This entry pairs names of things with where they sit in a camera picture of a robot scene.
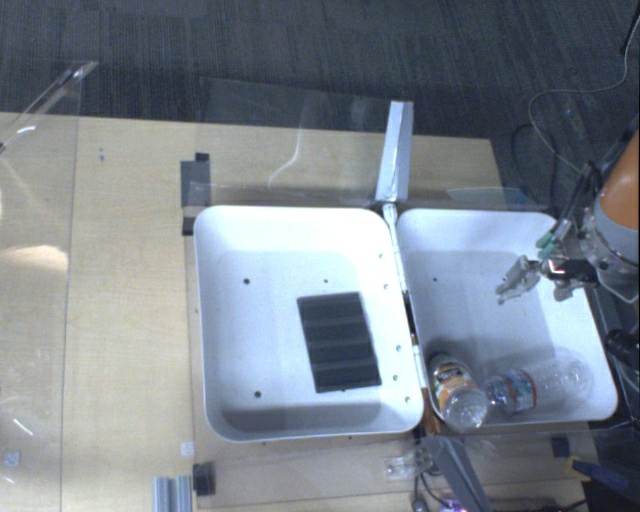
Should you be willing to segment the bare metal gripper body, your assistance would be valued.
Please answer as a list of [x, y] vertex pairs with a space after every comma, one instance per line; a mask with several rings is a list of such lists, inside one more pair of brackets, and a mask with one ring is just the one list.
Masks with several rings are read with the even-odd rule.
[[541, 273], [554, 283], [556, 301], [565, 301], [578, 289], [593, 289], [599, 280], [595, 268], [585, 259], [547, 258], [541, 262]]

